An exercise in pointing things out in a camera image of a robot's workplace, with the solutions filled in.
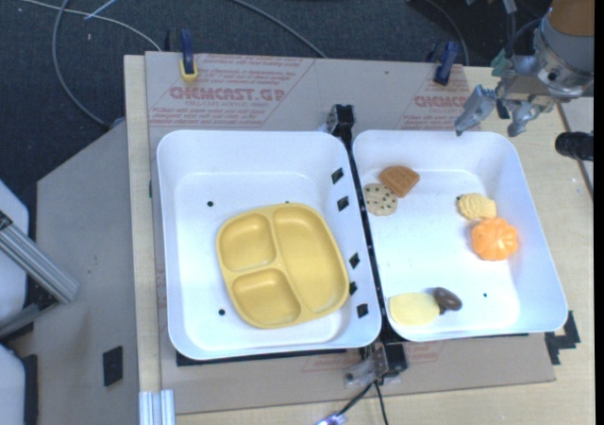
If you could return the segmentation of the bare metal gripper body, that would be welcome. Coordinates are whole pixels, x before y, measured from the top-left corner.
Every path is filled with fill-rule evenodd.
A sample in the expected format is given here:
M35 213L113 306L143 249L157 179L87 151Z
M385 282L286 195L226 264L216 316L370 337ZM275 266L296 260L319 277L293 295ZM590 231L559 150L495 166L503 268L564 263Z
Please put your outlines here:
M498 54L495 93L501 100L567 103L593 95L594 73L579 69L555 54Z

